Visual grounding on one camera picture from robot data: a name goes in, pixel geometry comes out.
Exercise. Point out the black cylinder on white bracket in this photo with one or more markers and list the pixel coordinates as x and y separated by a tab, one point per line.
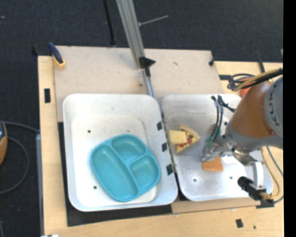
251	186

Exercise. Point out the blue divided plate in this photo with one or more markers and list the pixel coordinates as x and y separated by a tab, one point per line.
118	167

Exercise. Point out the toy pizza slice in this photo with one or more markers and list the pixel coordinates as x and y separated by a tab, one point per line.
190	139

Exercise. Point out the pale wood board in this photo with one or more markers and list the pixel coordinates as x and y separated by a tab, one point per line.
101	70

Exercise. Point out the thin black and white rod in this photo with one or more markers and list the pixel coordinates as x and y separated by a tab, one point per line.
150	85

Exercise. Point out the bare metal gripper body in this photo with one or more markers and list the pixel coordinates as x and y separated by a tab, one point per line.
220	148

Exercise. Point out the orange toy bread slice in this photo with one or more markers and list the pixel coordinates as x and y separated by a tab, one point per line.
213	167

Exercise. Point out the white plastic tray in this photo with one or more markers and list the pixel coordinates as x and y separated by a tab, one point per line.
113	112
192	112

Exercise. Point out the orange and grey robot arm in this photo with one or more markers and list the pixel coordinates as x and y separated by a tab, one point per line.
254	112

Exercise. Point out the yellow toy cheese slice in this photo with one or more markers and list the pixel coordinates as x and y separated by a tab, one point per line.
177	136

